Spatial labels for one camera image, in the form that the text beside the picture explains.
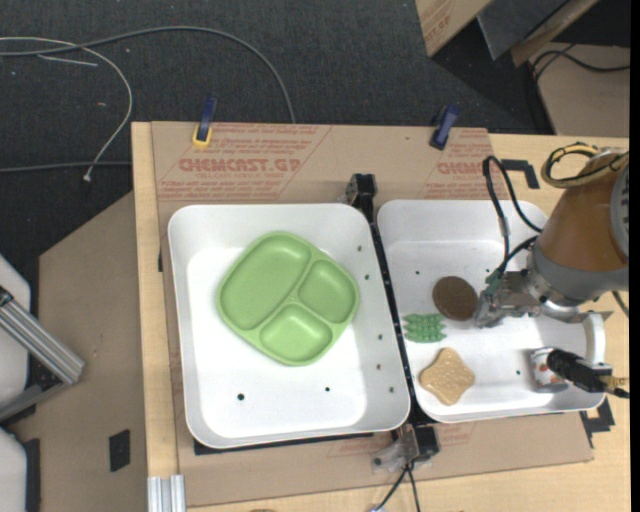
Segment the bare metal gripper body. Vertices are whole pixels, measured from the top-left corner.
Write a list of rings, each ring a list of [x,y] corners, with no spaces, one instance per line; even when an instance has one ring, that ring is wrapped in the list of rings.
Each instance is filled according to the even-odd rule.
[[[565,323],[579,322],[579,303],[553,288],[537,271],[508,271],[492,282],[495,311],[521,309],[523,317],[548,316]]]

